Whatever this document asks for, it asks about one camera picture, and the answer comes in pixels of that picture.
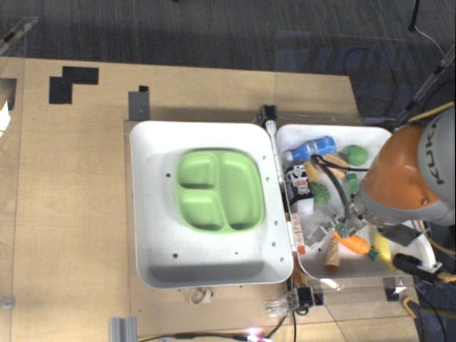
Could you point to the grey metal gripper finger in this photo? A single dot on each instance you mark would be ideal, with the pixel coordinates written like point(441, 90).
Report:
point(313, 239)
point(324, 228)

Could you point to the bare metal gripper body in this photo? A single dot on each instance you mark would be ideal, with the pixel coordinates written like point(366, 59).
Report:
point(347, 219)

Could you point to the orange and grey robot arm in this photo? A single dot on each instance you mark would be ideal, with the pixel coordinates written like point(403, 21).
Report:
point(399, 176)

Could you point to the white and orange packet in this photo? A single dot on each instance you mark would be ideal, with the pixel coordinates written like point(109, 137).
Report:
point(298, 233)

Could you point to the orange toy carrot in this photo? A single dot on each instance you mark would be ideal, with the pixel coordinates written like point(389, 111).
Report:
point(356, 243)

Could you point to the tan toy ice cream cone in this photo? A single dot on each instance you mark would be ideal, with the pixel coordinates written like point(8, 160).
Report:
point(332, 256)

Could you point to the green toy grapes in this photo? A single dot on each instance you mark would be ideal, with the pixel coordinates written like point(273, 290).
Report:
point(320, 193)

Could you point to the small green toy vegetable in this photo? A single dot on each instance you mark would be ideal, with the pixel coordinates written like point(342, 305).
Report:
point(352, 182)

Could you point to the black and white cow-print bottle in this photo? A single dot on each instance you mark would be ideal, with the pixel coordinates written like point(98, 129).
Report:
point(299, 187)

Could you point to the yellow banana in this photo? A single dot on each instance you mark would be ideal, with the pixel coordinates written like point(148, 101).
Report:
point(384, 251)

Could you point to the white plastic tray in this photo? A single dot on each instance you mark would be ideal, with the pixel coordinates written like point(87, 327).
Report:
point(356, 267)
point(156, 198)

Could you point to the tan toy bread roll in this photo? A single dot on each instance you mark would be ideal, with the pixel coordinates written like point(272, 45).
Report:
point(336, 162)

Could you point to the green round toy fruit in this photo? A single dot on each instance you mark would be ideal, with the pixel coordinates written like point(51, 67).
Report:
point(354, 154)

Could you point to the blue plastic bottle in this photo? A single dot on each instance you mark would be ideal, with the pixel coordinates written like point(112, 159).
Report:
point(313, 148)

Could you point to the green divided plate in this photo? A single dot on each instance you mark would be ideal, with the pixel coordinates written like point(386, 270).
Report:
point(235, 187)

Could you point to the white curled strip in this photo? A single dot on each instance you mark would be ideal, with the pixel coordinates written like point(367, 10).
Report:
point(201, 295)

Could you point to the black cylinder on white bracket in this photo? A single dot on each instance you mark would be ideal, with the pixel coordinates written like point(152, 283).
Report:
point(413, 264)

